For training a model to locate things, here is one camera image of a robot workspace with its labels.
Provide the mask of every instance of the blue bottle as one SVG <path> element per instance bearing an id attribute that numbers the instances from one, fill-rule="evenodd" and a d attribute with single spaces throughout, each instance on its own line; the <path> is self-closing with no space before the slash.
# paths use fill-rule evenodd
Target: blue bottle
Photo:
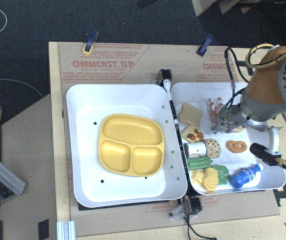
<path id="1" fill-rule="evenodd" d="M 263 165 L 260 163 L 253 167 L 243 168 L 238 174 L 232 176 L 229 182 L 233 188 L 240 189 L 245 183 L 253 180 L 257 172 L 260 172 L 261 170 L 263 170 Z"/>

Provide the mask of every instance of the gray floor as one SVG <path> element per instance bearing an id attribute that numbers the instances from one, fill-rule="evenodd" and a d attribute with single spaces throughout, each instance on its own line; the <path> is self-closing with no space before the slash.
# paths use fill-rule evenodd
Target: gray floor
<path id="1" fill-rule="evenodd" d="M 219 46 L 286 45 L 286 0 L 260 5 L 245 14 L 233 8 L 223 15 L 214 3 L 196 17 L 192 0 L 0 0 L 7 16 L 0 33 L 0 78 L 48 94 L 48 42 L 86 42 L 92 30 L 100 31 L 103 43 L 200 45 L 212 34 L 212 44 Z M 0 29 L 4 23 L 0 13 Z M 0 81 L 2 123 L 40 98 L 26 85 Z"/>

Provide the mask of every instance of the black clip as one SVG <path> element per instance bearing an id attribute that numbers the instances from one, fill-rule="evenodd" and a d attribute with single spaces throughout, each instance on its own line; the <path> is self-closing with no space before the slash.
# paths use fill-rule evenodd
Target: black clip
<path id="1" fill-rule="evenodd" d="M 100 32 L 93 30 L 89 35 L 87 43 L 83 47 L 83 54 L 89 56 L 93 50 L 93 43 L 99 39 Z"/>
<path id="2" fill-rule="evenodd" d="M 213 41 L 213 39 L 214 39 L 214 36 L 211 34 L 208 34 L 206 39 L 204 40 L 202 45 L 198 48 L 196 53 L 203 57 L 203 55 L 207 51 L 207 47 L 210 45 L 210 43 Z"/>

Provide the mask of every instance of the yellow plate compartment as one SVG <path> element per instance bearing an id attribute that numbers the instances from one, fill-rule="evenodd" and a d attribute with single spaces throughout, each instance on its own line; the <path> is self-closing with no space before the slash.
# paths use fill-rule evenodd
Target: yellow plate compartment
<path id="1" fill-rule="evenodd" d="M 98 155 L 110 172 L 147 177 L 164 161 L 164 133 L 152 119 L 129 114 L 107 116 L 100 127 Z"/>

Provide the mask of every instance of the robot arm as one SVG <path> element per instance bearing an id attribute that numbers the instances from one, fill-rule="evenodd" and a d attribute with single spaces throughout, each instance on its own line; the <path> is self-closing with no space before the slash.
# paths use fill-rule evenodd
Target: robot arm
<path id="1" fill-rule="evenodd" d="M 286 113 L 286 46 L 271 48 L 260 64 L 249 62 L 257 49 L 271 46 L 263 44 L 250 50 L 245 62 L 256 70 L 241 92 L 240 103 L 220 111 L 212 127 L 213 133 L 230 133 L 238 127 L 264 131 L 269 127 L 267 120 Z"/>

